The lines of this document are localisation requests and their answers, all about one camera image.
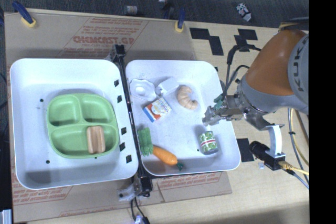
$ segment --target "green can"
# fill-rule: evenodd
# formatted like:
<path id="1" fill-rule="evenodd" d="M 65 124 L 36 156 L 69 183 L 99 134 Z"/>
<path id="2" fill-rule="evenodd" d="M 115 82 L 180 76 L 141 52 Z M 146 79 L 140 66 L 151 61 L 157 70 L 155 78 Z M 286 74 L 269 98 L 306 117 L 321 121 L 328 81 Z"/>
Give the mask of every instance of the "green can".
<path id="1" fill-rule="evenodd" d="M 217 141 L 212 131 L 206 131 L 198 137 L 203 154 L 210 155 L 218 152 Z"/>

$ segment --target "divided green plate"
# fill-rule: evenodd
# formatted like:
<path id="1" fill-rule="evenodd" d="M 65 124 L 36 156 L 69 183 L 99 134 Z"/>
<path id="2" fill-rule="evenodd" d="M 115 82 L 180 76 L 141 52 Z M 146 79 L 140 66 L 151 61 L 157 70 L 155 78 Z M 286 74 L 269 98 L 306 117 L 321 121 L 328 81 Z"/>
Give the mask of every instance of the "divided green plate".
<path id="1" fill-rule="evenodd" d="M 88 152 L 86 130 L 100 125 L 106 150 Z M 65 158 L 89 158 L 112 152 L 119 142 L 117 119 L 111 103 L 97 94 L 64 94 L 51 100 L 47 109 L 47 127 L 51 146 Z"/>

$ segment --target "small box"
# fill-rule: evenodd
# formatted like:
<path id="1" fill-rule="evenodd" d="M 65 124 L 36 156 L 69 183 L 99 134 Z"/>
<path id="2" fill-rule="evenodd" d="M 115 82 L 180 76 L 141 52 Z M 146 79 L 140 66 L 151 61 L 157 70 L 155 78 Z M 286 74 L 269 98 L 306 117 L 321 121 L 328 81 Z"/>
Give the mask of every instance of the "small box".
<path id="1" fill-rule="evenodd" d="M 143 108 L 147 117 L 154 122 L 172 111 L 167 101 L 161 97 Z"/>

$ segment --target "toy carrot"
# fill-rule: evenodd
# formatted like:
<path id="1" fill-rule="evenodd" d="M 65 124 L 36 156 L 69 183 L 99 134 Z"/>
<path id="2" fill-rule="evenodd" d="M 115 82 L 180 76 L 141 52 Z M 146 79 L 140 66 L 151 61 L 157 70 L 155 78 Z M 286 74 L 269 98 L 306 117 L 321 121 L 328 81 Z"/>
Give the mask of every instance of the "toy carrot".
<path id="1" fill-rule="evenodd" d="M 159 158 L 165 164 L 177 165 L 179 170 L 181 170 L 183 167 L 183 165 L 177 161 L 177 157 L 173 153 L 164 150 L 163 148 L 153 146 L 153 155 Z"/>

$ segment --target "orange carrot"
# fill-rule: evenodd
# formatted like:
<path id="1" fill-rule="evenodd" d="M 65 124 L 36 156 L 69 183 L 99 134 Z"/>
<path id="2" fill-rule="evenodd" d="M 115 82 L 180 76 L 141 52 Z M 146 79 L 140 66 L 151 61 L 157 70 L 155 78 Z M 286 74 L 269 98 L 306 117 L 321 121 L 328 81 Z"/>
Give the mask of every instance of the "orange carrot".
<path id="1" fill-rule="evenodd" d="M 167 150 L 164 150 L 162 148 L 159 148 L 157 146 L 153 146 L 153 155 L 158 157 L 165 164 L 168 164 L 168 165 L 177 164 L 177 158 L 173 153 Z"/>

